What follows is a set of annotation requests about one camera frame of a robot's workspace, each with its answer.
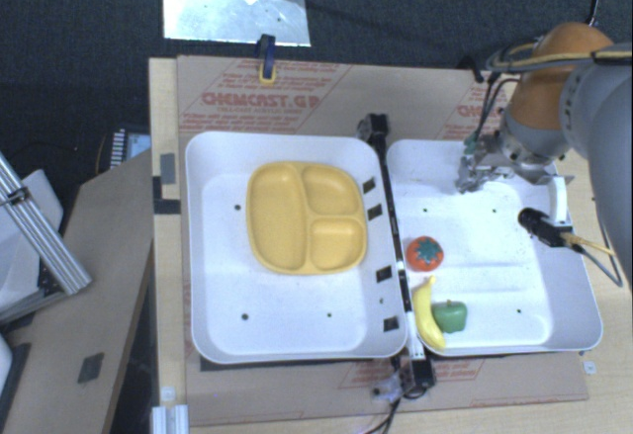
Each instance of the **white tray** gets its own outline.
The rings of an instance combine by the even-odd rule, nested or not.
[[[211,131],[186,151],[192,335],[198,351],[222,364],[399,353],[407,328],[395,267],[380,165],[355,138]],[[342,273],[274,273],[253,256],[246,228],[250,175],[275,161],[324,163],[345,170],[361,189],[368,220],[362,262]],[[391,268],[391,278],[377,271]]]
[[[455,189],[463,144],[401,140],[388,165],[403,248],[435,238],[444,261],[433,271],[432,301],[467,305],[462,332],[445,334],[446,356],[585,350],[602,323],[581,256],[530,238],[517,216],[549,212],[545,186],[514,176],[461,195]],[[408,272],[409,287],[427,273]]]

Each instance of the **yellow banana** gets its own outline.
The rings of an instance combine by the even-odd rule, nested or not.
[[[415,326],[422,340],[431,348],[443,350],[446,347],[446,339],[431,312],[431,287],[434,283],[435,276],[431,276],[426,283],[413,292],[413,312]]]

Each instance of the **tomato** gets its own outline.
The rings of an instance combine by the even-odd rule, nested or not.
[[[418,237],[407,246],[407,262],[415,271],[429,272],[437,269],[442,260],[444,250],[432,237]]]

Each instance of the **table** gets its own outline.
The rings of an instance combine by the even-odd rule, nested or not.
[[[228,59],[223,59],[220,62],[225,62],[227,67],[235,67]],[[360,75],[358,78],[348,77],[348,72],[345,72],[344,77],[347,77],[345,88],[349,89],[350,94],[356,96],[369,95],[371,97],[377,92],[385,91],[386,83],[384,81],[386,78],[389,78],[393,84],[400,84],[410,91],[419,88],[420,81],[427,81],[429,86],[435,88],[436,91],[433,94],[421,91],[431,115],[427,117],[402,116],[399,123],[403,128],[412,127],[411,120],[427,122],[430,127],[433,127],[432,112],[439,112],[438,110],[446,105],[441,99],[446,98],[446,95],[455,90],[454,84],[443,82],[444,78],[461,80],[463,77],[468,77],[468,74],[454,74],[455,71],[442,72],[420,69],[418,72],[414,72],[416,69],[403,70],[394,67],[354,67],[354,70],[362,77]],[[163,211],[159,211],[158,214],[154,211],[158,380],[161,387],[161,404],[169,407],[186,402],[185,355],[182,344],[185,330],[183,322],[185,301],[182,294],[180,216],[177,212],[171,212],[167,209],[170,204],[178,205],[180,199],[181,179],[178,169],[174,169],[175,175],[169,179],[169,182],[160,182],[161,164],[164,166],[169,161],[175,161],[177,164],[182,152],[178,143],[179,112],[176,102],[179,85],[177,80],[178,61],[153,59],[150,61],[149,72],[152,175],[155,180],[154,187],[158,187],[157,190],[159,190],[157,192],[155,189],[154,199],[156,200],[156,193],[158,193],[159,203],[163,206]],[[350,123],[357,122],[359,117],[362,118],[367,112],[376,111],[375,109],[358,107],[359,102],[361,100],[350,97],[349,103],[344,104],[346,109],[352,110],[354,113],[347,118]],[[331,107],[331,101],[328,101],[327,104]],[[321,130],[325,134],[336,126],[337,120],[343,120],[340,113],[336,116],[330,115],[328,119],[311,119],[308,123],[303,121],[301,132],[314,133],[315,130]],[[563,162],[560,162],[559,168],[562,174],[576,176],[576,180],[569,187],[569,205],[578,235],[592,240],[600,240],[586,163],[579,156],[571,153]],[[397,414],[391,432],[413,433],[420,432],[422,428],[426,433],[442,434],[445,432],[522,433],[526,431],[543,433],[629,432],[631,425],[633,425],[633,411],[630,408],[630,402],[633,398],[631,294],[626,288],[617,289],[594,266],[588,265],[588,272],[604,325],[604,336],[601,343],[581,358],[589,373],[595,369],[594,374],[586,376],[589,400],[408,412]],[[273,421],[193,427],[191,432],[194,434],[362,432],[379,423],[382,418],[383,415],[363,415]]]

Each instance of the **yellow plate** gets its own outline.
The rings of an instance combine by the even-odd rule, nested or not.
[[[363,201],[341,169],[276,162],[248,181],[250,247],[267,268],[285,274],[327,274],[358,265],[367,250]]]

